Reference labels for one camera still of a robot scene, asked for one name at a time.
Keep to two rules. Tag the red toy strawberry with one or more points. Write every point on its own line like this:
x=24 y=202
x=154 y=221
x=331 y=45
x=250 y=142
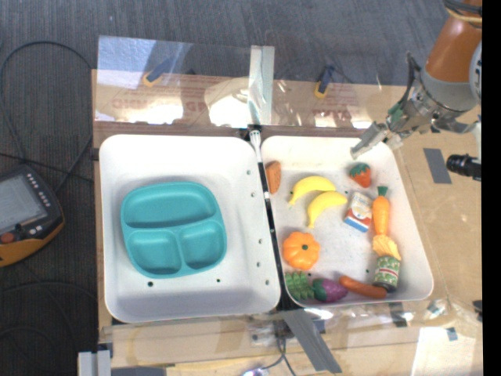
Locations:
x=362 y=175

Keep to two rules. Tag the green and white small can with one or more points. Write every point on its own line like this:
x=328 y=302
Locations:
x=386 y=272

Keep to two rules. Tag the teal divided plate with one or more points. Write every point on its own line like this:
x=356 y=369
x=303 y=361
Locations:
x=172 y=229

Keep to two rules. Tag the orange toy pumpkin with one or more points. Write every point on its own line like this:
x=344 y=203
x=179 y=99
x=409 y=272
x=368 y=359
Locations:
x=300 y=251

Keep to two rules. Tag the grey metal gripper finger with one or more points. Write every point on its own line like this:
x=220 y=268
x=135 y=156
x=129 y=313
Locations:
x=394 y=141
x=368 y=141

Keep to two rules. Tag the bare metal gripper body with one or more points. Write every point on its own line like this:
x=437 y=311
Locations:
x=415 y=114

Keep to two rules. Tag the purple toy grapes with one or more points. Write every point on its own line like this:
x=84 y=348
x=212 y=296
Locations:
x=332 y=290

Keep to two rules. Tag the green toy vegetable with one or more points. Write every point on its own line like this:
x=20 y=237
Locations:
x=298 y=285

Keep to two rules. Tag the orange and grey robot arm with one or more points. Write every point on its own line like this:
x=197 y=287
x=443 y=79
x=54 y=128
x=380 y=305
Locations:
x=450 y=53

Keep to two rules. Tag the small white orange blue carton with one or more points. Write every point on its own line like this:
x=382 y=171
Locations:
x=358 y=212

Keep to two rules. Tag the orange carrot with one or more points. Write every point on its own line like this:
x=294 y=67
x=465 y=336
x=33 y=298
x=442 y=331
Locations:
x=380 y=214

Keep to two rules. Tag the black cylinder on white bracket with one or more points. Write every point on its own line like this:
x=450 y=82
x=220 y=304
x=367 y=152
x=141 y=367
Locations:
x=463 y=165

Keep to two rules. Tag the yellow toy fries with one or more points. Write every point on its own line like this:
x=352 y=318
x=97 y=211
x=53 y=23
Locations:
x=385 y=246

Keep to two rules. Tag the white plastic tray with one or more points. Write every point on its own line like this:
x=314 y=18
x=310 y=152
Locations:
x=176 y=300
x=340 y=249

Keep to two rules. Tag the orange toy sausage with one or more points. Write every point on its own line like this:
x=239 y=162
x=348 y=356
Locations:
x=362 y=287

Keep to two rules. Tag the yellow banana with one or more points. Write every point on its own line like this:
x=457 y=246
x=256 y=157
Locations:
x=325 y=204
x=311 y=184

